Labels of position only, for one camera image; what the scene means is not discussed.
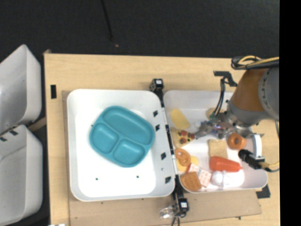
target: blue plate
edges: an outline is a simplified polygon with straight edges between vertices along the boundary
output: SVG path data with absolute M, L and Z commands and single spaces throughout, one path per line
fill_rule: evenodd
M 102 156 L 122 167 L 134 167 L 155 139 L 152 125 L 121 106 L 106 108 L 93 125 L 89 140 Z

